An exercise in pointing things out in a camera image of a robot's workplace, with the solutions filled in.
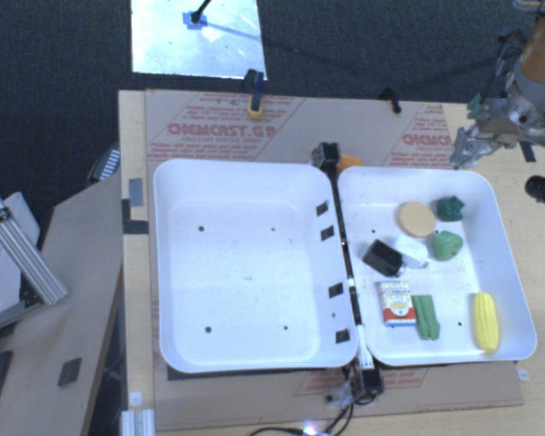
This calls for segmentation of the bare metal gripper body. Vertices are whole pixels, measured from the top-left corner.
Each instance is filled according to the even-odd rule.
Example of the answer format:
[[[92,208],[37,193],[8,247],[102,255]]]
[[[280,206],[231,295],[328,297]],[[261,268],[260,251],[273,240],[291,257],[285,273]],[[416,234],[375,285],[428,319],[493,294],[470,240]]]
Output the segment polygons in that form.
[[[545,113],[523,97],[487,99],[475,121],[475,138],[505,147],[528,142],[545,148]]]

